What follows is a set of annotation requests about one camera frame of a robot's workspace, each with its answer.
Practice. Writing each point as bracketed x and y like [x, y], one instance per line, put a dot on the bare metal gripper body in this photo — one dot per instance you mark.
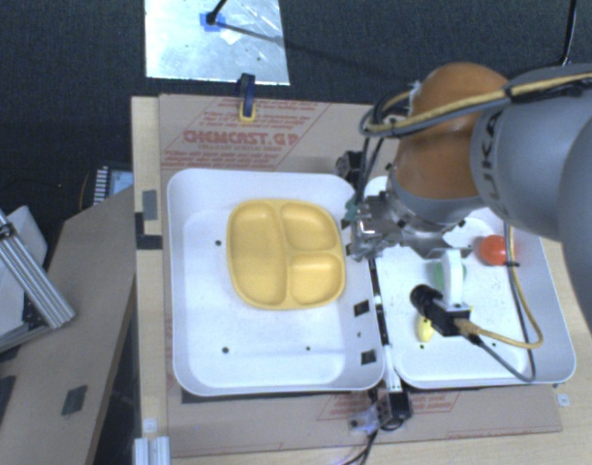
[387, 228]

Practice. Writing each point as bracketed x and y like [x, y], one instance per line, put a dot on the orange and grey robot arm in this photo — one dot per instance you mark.
[528, 163]

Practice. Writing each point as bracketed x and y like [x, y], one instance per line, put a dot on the green round toy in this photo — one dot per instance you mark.
[438, 274]

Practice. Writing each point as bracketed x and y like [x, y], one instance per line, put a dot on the thin black and white rod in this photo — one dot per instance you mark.
[383, 327]

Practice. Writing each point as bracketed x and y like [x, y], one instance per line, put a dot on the orange-red ball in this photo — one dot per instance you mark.
[491, 250]

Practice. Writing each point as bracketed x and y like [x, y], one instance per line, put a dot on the yellow banana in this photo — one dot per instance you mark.
[424, 331]

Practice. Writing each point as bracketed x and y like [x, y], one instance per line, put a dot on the yellow divided plate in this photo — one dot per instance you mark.
[271, 255]

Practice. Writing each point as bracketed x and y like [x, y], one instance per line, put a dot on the brown cardboard board red print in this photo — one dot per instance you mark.
[276, 129]

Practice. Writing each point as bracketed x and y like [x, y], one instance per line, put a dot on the white plastic tray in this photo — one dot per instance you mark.
[484, 356]
[276, 347]

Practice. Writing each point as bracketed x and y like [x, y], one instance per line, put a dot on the black cylinder on white bracket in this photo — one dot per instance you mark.
[438, 308]

